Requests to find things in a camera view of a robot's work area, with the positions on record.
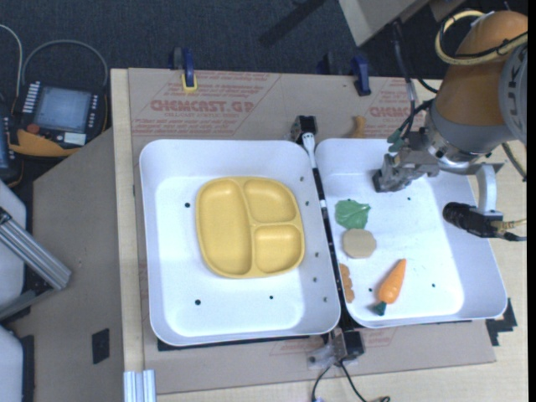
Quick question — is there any brown cardboard board red print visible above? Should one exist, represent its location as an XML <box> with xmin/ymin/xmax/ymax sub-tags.
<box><xmin>127</xmin><ymin>67</ymin><xmax>497</xmax><ymax>395</ymax></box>

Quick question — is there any tan round biscuit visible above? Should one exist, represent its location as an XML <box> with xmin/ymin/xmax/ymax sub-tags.
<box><xmin>342</xmin><ymin>228</ymin><xmax>378</xmax><ymax>260</ymax></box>

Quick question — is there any black cylinder on white bracket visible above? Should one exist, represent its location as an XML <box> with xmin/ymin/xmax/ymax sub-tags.
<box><xmin>442</xmin><ymin>163</ymin><xmax>506</xmax><ymax>239</ymax></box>

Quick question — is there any orange lumpy toy food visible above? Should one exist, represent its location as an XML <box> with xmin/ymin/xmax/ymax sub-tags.
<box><xmin>338</xmin><ymin>263</ymin><xmax>356</xmax><ymax>304</ymax></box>

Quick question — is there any yellow divided plate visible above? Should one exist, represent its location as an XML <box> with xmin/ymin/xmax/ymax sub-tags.
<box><xmin>194</xmin><ymin>177</ymin><xmax>306</xmax><ymax>280</ymax></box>

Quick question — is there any tan curved toy food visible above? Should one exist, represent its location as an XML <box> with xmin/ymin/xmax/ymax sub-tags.
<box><xmin>344</xmin><ymin>115</ymin><xmax>368</xmax><ymax>139</ymax></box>

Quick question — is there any black block with thin wires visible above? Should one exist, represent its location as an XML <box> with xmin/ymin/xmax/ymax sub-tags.
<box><xmin>291</xmin><ymin>115</ymin><xmax>317</xmax><ymax>142</ymax></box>
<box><xmin>307</xmin><ymin>328</ymin><xmax>366</xmax><ymax>370</ymax></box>

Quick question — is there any green lettuce leaf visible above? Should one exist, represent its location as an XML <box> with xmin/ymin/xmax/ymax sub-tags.
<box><xmin>334</xmin><ymin>199</ymin><xmax>372</xmax><ymax>230</ymax></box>

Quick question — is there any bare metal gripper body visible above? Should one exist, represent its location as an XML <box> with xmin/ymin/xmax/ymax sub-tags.
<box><xmin>396</xmin><ymin>131</ymin><xmax>475</xmax><ymax>179</ymax></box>

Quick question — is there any white plastic tray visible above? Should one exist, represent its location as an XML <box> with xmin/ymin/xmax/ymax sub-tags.
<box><xmin>313</xmin><ymin>137</ymin><xmax>509</xmax><ymax>329</ymax></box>
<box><xmin>138</xmin><ymin>139</ymin><xmax>342</xmax><ymax>347</ymax></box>

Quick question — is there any thin black and white rod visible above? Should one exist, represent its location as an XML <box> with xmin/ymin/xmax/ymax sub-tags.
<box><xmin>301</xmin><ymin>133</ymin><xmax>349</xmax><ymax>331</ymax></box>

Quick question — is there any orange carrot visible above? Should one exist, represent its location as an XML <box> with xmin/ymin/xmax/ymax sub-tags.
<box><xmin>373</xmin><ymin>258</ymin><xmax>408</xmax><ymax>317</ymax></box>

